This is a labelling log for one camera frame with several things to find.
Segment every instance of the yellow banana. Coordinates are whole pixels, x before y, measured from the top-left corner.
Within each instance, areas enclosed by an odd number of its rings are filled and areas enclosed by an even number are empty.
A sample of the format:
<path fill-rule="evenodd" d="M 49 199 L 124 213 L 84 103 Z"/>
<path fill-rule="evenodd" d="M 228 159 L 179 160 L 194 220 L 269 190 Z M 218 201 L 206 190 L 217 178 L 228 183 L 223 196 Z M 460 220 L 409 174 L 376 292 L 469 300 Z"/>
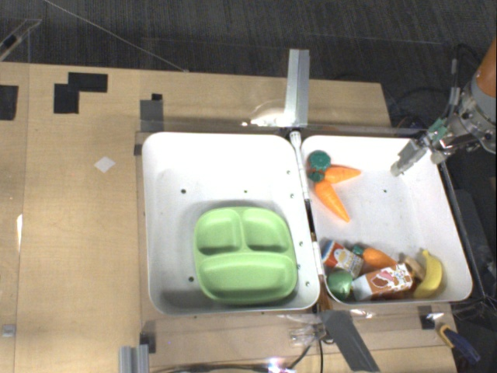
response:
<path fill-rule="evenodd" d="M 431 256 L 428 250 L 422 251 L 426 259 L 426 274 L 423 281 L 414 290 L 414 298 L 428 298 L 440 287 L 442 283 L 442 263 L 436 257 Z"/>

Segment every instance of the black floor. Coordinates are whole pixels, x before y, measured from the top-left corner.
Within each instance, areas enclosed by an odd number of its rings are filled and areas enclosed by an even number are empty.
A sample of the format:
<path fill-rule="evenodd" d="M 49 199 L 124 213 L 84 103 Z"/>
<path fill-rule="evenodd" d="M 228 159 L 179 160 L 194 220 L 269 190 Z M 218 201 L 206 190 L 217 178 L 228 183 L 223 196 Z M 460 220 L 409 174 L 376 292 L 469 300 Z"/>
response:
<path fill-rule="evenodd" d="M 455 46 L 467 46 L 463 85 L 495 17 L 496 0 L 0 0 L 0 39 L 42 19 L 8 60 L 267 76 L 285 76 L 288 49 L 305 48 L 312 78 L 380 82 L 394 126 L 426 126 L 445 107 Z M 450 169 L 495 254 L 495 156 L 454 157 Z M 485 345 L 472 371 L 495 366 L 497 319 L 485 314 L 460 322 Z"/>

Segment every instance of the green plate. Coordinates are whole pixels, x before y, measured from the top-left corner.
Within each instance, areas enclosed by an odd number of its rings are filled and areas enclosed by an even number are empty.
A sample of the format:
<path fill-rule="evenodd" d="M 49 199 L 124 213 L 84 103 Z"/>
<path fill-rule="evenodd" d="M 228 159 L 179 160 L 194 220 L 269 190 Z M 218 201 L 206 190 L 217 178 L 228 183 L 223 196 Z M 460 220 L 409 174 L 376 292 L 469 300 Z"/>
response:
<path fill-rule="evenodd" d="M 195 226 L 196 275 L 203 293 L 232 305 L 275 302 L 297 284 L 297 262 L 287 223 L 271 210 L 225 207 Z"/>

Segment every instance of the robotic arm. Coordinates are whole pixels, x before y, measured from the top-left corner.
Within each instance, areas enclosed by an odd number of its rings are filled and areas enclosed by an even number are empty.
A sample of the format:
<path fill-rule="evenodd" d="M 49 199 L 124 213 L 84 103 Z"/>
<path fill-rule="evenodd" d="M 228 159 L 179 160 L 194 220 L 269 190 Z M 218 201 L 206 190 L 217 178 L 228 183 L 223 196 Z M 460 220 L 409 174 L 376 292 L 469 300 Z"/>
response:
<path fill-rule="evenodd" d="M 494 39 L 463 92 L 452 88 L 446 113 L 400 151 L 400 159 L 391 167 L 394 176 L 409 169 L 428 149 L 435 164 L 462 148 L 471 151 L 482 146 L 495 154 L 495 49 Z"/>

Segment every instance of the carrot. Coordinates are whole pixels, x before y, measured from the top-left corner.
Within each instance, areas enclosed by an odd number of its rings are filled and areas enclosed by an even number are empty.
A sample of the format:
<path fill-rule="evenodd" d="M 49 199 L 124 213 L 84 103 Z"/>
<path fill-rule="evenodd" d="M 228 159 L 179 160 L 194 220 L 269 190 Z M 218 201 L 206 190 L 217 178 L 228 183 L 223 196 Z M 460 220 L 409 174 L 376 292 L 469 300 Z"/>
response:
<path fill-rule="evenodd" d="M 329 183 L 340 183 L 357 177 L 359 174 L 360 170 L 358 169 L 351 169 L 345 166 L 330 166 L 325 171 L 325 180 Z"/>
<path fill-rule="evenodd" d="M 333 186 L 326 182 L 321 181 L 315 184 L 314 191 L 318 196 L 319 200 L 333 213 L 338 215 L 342 220 L 349 222 L 350 217 L 347 214 L 347 210 L 343 207 L 342 201 L 339 195 L 336 194 Z"/>

